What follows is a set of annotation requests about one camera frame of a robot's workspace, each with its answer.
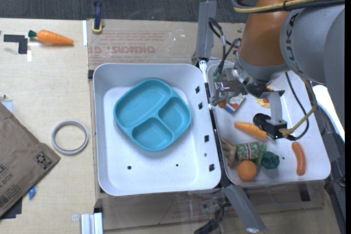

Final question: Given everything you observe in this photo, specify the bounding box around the green lettuce leaf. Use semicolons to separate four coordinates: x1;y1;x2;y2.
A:
253;143;268;170

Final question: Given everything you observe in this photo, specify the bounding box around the orange sausage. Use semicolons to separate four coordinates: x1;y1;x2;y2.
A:
291;141;307;176

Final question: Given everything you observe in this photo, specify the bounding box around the orange carrot green top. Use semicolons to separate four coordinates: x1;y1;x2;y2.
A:
27;29;75;45

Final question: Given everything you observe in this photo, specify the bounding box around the yellow pizza slice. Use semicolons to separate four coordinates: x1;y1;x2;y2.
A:
254;86;273;109

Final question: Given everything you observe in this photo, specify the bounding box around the blue divided plate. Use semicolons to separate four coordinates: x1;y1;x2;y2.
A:
113;78;193;152

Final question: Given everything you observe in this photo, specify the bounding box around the brown grilled bread slice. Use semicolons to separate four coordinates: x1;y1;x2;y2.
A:
221;138;237;168

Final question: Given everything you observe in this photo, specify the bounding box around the brown paper envelope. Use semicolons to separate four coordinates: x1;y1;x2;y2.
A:
0;101;61;219

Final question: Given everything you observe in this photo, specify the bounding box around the white tape roll ring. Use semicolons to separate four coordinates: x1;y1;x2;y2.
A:
50;120;89;156

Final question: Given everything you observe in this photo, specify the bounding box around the black cylinder on white bracket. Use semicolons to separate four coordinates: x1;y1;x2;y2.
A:
252;89;288;140

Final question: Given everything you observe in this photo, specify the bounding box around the brown cardboard board red print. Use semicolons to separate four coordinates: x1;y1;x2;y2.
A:
86;18;334;231

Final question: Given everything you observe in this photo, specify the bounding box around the green broccoli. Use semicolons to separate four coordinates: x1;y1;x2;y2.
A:
261;151;280;170

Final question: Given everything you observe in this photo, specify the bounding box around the orange fruit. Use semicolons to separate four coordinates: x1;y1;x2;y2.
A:
236;160;258;181

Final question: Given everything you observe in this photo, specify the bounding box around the white plastic tray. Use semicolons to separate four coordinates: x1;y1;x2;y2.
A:
206;60;332;187
92;62;222;197

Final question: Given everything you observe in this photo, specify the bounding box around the red white blue carton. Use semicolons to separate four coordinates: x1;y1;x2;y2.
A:
224;93;246;115

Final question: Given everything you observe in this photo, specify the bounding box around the green red white packet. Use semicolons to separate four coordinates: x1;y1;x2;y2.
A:
236;141;261;161

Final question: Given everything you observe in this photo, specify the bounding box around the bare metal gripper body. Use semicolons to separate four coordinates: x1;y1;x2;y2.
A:
215;67;285;99

